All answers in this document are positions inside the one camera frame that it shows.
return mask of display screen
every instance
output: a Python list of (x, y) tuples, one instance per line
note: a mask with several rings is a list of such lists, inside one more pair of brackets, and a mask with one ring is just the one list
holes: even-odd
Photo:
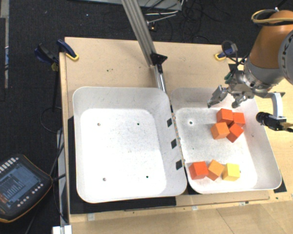
[(0, 201), (9, 208), (40, 183), (40, 179), (22, 164), (17, 164), (10, 172), (0, 179)]

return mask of white tray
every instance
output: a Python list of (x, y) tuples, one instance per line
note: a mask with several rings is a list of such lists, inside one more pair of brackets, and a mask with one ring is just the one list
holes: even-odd
[(187, 178), (163, 91), (82, 87), (73, 107), (77, 192), (84, 201), (184, 192)]
[[(213, 194), (251, 190), (275, 189), (281, 184), (281, 174), (273, 155), (265, 127), (255, 117), (256, 101), (249, 99), (233, 109), (233, 97), (228, 95), (222, 102), (207, 107), (212, 88), (179, 88), (172, 92), (171, 104), (175, 114), (188, 181), (198, 193)], [(213, 139), (210, 128), (216, 123), (220, 108), (244, 113), (244, 133), (231, 143), (227, 138)], [(212, 181), (208, 177), (192, 180), (189, 166), (193, 162), (212, 159), (221, 164), (239, 164), (241, 177), (236, 181), (224, 181), (221, 177)]]

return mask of black floor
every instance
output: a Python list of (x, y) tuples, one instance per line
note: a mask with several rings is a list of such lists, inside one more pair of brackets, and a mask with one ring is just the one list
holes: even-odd
[[(154, 41), (203, 44), (231, 40), (242, 57), (251, 50), (260, 30), (251, 22), (251, 15), (261, 9), (273, 9), (281, 1), (188, 0), (188, 9), (159, 22), (158, 30), (151, 32), (151, 36)], [(293, 0), (288, 0), (280, 9), (293, 11)], [(65, 36), (135, 39), (120, 5), (67, 0), (10, 0), (9, 87), (0, 97), (0, 159), (15, 152), (23, 153), (38, 167), (50, 171), (57, 151), (56, 135), (42, 127), (40, 116), (52, 105), (55, 73), (35, 58), (34, 49), (42, 42), (56, 53), (56, 40)], [(61, 113), (47, 112), (43, 120), (50, 129), (57, 130), (61, 125)], [(0, 234), (25, 233), (34, 212), (11, 224), (0, 223)], [(59, 224), (53, 195), (49, 193), (30, 233), (48, 234), (52, 226)]]

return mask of yellow cube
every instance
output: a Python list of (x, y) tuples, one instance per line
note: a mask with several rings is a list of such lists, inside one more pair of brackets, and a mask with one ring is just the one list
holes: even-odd
[(227, 163), (223, 171), (223, 180), (236, 181), (239, 177), (240, 177), (239, 165)]

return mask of orange block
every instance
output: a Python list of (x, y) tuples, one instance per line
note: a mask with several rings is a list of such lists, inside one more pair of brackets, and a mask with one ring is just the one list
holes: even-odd
[(189, 171), (192, 179), (205, 178), (209, 174), (205, 161), (192, 163)]
[(230, 125), (233, 122), (233, 113), (230, 109), (222, 108), (216, 113), (217, 123), (225, 122)]
[(222, 164), (220, 164), (219, 162), (217, 162), (216, 160), (213, 159), (210, 162), (209, 167), (208, 167), (208, 171), (209, 171), (208, 177), (211, 180), (215, 181), (221, 175), (224, 168), (225, 168), (225, 166), (223, 166)]
[(230, 133), (229, 128), (225, 122), (220, 122), (214, 124), (210, 128), (211, 134), (213, 135), (214, 139), (221, 139), (228, 136)]
[(245, 125), (244, 113), (233, 113), (233, 122), (231, 123), (231, 125), (233, 125), (234, 123), (237, 123), (240, 127), (243, 127)]
[(232, 143), (236, 141), (237, 138), (244, 132), (244, 130), (237, 124), (234, 123), (232, 126), (229, 127), (230, 133), (227, 136), (227, 139), (230, 140)]

